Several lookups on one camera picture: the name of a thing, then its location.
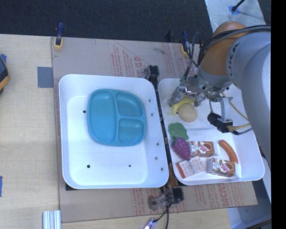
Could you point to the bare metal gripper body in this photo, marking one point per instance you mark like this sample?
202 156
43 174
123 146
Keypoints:
197 86

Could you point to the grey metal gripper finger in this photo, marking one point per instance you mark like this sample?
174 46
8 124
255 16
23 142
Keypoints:
199 100
176 98

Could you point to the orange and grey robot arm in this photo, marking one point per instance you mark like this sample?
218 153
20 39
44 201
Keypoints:
250 63

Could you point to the yellow banana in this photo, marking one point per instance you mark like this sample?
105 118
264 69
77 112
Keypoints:
182 103

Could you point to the beige bread roll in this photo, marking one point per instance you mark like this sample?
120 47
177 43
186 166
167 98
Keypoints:
187 113

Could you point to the green lettuce leaf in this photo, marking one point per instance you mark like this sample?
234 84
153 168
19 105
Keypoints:
177 130

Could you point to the thin black and white rod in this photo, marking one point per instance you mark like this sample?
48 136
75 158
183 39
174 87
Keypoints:
164 130

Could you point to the orange and white carton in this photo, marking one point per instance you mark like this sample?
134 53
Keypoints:
202 148
222 167

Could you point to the purple grapes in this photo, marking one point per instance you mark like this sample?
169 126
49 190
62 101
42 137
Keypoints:
181 148

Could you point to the orange sausage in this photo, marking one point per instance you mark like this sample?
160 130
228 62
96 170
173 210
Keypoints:
228 150

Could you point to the orange packet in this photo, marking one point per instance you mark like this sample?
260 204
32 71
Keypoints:
190 167

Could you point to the white plastic tray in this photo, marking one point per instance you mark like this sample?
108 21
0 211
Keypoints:
109 166
245 156

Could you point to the blue divided plate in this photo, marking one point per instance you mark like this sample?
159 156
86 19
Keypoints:
105 118

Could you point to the brown cardboard board red print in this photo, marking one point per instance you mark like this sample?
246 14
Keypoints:
90 56

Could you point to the black cylinder on white bracket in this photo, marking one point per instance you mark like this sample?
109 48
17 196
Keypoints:
216 120

